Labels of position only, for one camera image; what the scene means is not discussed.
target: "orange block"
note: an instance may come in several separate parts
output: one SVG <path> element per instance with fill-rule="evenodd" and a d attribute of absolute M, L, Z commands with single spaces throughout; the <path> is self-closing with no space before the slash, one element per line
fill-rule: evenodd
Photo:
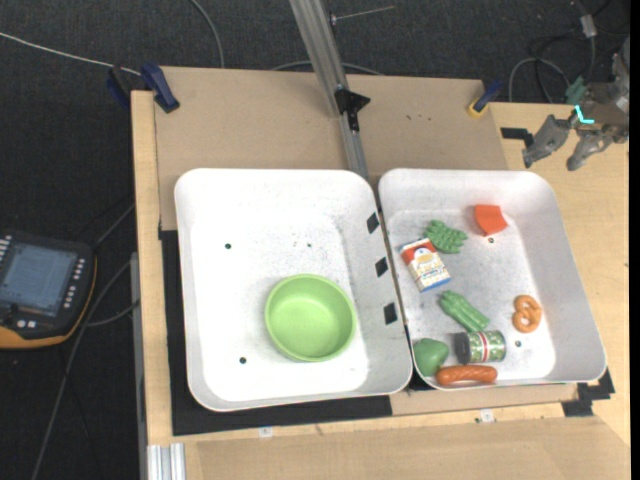
<path fill-rule="evenodd" d="M 474 214 L 478 226 L 484 231 L 484 236 L 499 233 L 508 226 L 499 206 L 477 204 L 474 208 Z"/>

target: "tray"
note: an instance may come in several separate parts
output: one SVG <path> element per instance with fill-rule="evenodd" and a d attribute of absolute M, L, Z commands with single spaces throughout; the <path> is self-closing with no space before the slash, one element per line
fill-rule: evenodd
<path fill-rule="evenodd" d="M 232 411 L 405 387 L 411 352 L 375 197 L 362 178 L 340 170 L 194 169 L 174 194 L 187 378 L 201 405 Z M 299 273 L 328 277 L 355 304 L 355 337 L 332 360 L 291 360 L 269 338 L 267 296 Z"/>
<path fill-rule="evenodd" d="M 495 385 L 588 382 L 602 375 L 603 345 L 555 195 L 543 178 L 518 171 L 394 169 L 381 178 L 379 195 L 412 347 L 425 337 L 444 341 L 450 349 L 445 366 L 457 364 L 453 336 L 465 329 L 438 304 L 451 290 L 490 318 L 486 330 L 505 337 L 505 359 L 490 363 L 498 370 Z M 473 214 L 477 204 L 500 206 L 507 228 L 484 236 Z M 440 255 L 451 280 L 420 293 L 399 249 L 423 237 L 432 219 L 464 231 L 468 239 L 458 254 Z M 520 294 L 543 307 L 532 333 L 516 331 L 511 321 Z M 445 387 L 434 377 L 422 378 L 443 390 L 488 387 Z"/>

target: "sausage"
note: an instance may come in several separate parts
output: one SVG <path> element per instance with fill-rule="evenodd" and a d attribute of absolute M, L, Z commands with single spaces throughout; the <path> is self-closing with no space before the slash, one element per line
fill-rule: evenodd
<path fill-rule="evenodd" d="M 513 326 L 520 332 L 533 332 L 542 318 L 542 307 L 531 295 L 519 295 L 515 300 L 516 312 L 513 314 Z"/>
<path fill-rule="evenodd" d="M 461 380 L 475 380 L 476 382 L 488 384 L 497 378 L 498 370 L 493 366 L 477 364 L 445 366 L 436 372 L 436 380 L 443 386 L 448 386 Z"/>

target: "black floor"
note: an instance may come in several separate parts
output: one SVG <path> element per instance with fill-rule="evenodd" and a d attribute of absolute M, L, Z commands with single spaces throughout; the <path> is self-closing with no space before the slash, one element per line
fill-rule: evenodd
<path fill-rule="evenodd" d="M 571 0 L 325 1 L 338 16 L 394 6 L 336 28 L 344 62 L 384 74 L 499 79 L 506 87 L 532 53 L 569 81 L 589 71 Z M 629 0 L 581 1 L 599 27 L 592 76 L 605 81 L 628 33 Z M 197 2 L 215 24 L 226 67 L 270 69 L 306 58 L 288 0 Z M 187 0 L 0 0 L 0 33 L 136 70 L 146 61 L 220 65 L 211 29 Z M 133 202 L 129 115 L 106 77 L 106 67 L 0 35 L 0 230 L 94 243 Z M 515 74 L 512 97 L 561 102 L 565 87 L 563 76 L 544 67 L 537 76 L 530 63 Z M 507 98 L 505 89 L 499 99 Z M 135 250 L 129 214 L 98 248 L 98 292 Z M 125 273 L 96 318 L 130 301 Z M 0 352 L 0 479 L 31 477 L 73 345 Z M 38 478 L 134 479 L 131 320 L 87 329 L 77 350 Z"/>

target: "orange pretzel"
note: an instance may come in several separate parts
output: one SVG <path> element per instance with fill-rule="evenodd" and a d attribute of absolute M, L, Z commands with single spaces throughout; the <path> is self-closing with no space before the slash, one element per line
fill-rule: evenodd
<path fill-rule="evenodd" d="M 516 312 L 513 314 L 513 326 L 520 332 L 533 332 L 542 318 L 542 307 L 531 295 L 519 295 L 515 300 Z"/>

